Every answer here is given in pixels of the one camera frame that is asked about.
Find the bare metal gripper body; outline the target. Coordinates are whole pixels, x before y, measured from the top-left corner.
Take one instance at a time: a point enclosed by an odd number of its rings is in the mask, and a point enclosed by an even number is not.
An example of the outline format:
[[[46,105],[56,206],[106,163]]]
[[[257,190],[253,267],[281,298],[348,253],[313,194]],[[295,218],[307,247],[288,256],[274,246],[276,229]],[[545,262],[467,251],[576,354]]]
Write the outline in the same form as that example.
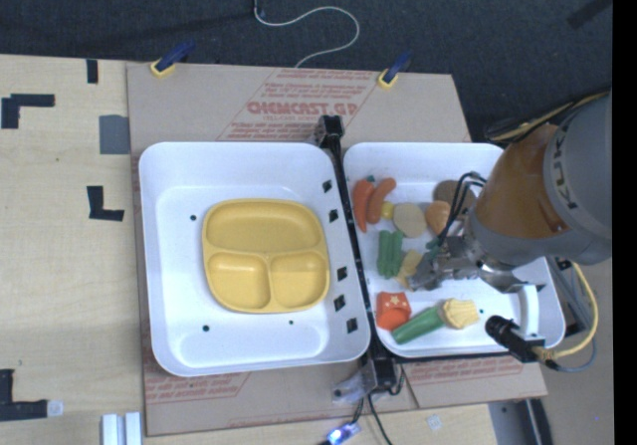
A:
[[[516,293],[521,289],[514,266],[487,254],[472,237],[451,236],[445,246],[444,274],[452,279],[481,279],[500,293]]]

